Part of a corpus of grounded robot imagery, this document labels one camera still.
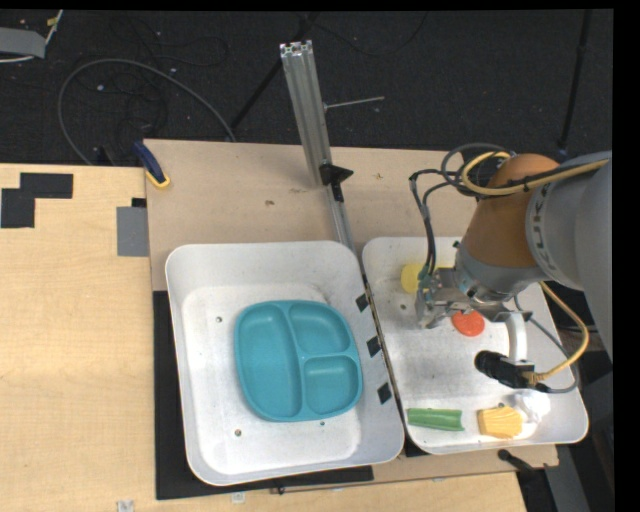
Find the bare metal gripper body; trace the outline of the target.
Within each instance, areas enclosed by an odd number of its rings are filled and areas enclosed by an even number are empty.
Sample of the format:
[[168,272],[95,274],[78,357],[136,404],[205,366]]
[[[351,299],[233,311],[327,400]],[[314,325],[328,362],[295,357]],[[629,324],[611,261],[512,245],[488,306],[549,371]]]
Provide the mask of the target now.
[[482,285],[466,271],[456,268],[436,269],[423,279],[423,304],[429,313],[483,313],[501,310],[501,294]]

